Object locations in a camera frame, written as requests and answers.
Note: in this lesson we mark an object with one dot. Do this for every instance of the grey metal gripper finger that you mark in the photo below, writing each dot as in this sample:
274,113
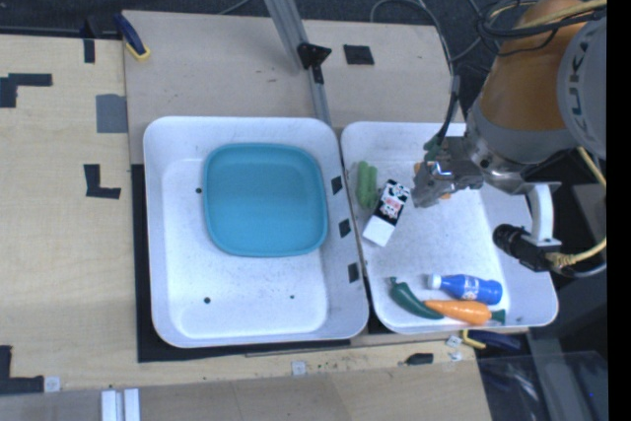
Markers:
447,187
425,192

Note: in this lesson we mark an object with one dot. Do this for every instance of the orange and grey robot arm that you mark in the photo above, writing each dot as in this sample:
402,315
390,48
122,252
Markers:
527,84

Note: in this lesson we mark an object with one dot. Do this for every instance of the white plastic tray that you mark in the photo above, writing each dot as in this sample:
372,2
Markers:
256,310
443,241

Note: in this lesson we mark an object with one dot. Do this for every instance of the green pea pod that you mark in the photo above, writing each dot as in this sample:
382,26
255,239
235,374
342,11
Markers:
366,185

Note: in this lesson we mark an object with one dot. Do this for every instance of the orange carrot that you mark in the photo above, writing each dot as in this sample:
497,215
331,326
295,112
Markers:
461,309

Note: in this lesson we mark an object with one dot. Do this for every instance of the black and white milk carton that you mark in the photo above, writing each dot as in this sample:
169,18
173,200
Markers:
387,214

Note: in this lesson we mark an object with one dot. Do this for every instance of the blue bottle with white cap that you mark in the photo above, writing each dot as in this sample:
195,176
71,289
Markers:
468,288

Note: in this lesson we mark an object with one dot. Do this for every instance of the pale wood board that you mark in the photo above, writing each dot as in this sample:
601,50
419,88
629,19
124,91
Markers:
222,64

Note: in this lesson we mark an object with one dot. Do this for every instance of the green chili pepper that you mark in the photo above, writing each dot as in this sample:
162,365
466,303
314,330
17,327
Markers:
411,301

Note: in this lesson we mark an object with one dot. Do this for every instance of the blue plate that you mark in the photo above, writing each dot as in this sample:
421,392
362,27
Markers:
263,199

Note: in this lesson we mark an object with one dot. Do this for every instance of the black cylinder on white bracket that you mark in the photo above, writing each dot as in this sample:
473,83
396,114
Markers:
522,244

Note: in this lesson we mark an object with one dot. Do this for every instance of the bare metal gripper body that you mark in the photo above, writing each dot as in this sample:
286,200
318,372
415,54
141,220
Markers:
468,167

